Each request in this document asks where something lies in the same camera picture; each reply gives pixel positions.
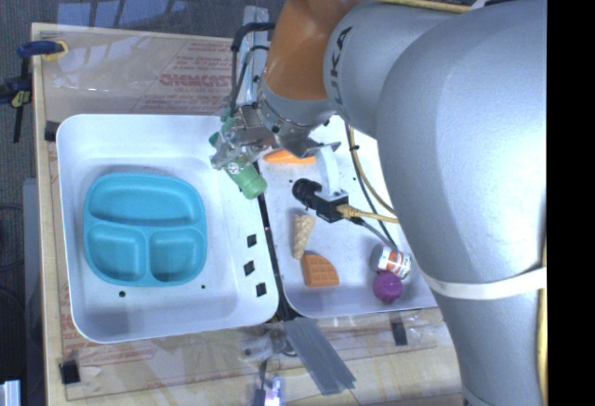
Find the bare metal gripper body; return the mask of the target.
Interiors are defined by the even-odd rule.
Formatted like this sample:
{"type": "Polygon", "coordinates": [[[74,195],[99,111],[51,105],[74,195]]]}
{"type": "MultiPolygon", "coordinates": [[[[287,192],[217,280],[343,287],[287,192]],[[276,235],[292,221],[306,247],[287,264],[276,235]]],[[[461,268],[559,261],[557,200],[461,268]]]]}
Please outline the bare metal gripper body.
{"type": "Polygon", "coordinates": [[[340,141],[318,142],[311,137],[314,126],[296,124],[279,117],[264,105],[244,105],[234,114],[226,114],[222,119],[221,144],[228,143],[237,149],[244,145],[282,149],[298,159],[314,156],[323,147],[336,151],[340,141]]]}

